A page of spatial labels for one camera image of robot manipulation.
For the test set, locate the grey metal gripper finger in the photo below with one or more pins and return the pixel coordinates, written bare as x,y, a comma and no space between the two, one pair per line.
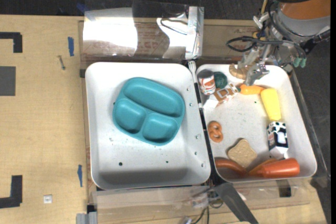
258,70
250,58

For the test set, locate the tan bread slice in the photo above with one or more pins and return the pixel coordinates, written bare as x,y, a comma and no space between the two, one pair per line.
242,153

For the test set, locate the small white square block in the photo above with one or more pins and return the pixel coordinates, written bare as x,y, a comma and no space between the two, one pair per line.
47,198

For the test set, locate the tan croissant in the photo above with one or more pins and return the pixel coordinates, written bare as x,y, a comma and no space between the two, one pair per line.
237,73

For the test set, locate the white plastic tray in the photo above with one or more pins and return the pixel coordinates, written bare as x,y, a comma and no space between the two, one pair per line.
244,118
147,165

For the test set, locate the dark green broccoli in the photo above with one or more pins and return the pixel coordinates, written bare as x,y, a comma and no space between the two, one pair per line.
221,80

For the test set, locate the brown sausage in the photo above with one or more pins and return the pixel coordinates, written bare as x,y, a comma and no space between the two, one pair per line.
229,165

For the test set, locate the black and white milk carton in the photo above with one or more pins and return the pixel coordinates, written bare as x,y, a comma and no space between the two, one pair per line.
277,139

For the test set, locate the brown and white carton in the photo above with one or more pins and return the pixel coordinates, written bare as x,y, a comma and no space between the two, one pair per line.
223,94

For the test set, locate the grey screw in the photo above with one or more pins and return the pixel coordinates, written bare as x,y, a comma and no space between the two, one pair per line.
61,62

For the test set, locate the orange pretzel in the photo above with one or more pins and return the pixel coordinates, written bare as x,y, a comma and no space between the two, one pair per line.
215,131

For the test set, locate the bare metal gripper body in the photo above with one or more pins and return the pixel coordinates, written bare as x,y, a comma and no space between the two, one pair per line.
282,53

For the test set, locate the orange bottle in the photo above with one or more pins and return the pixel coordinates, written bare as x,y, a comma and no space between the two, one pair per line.
281,168

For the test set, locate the blue divided plate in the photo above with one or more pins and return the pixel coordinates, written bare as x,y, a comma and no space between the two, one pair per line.
149,110

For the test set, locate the red and white can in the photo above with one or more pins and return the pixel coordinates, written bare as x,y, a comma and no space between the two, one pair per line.
207,82

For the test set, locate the orange carrot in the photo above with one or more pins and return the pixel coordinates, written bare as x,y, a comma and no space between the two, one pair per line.
250,89

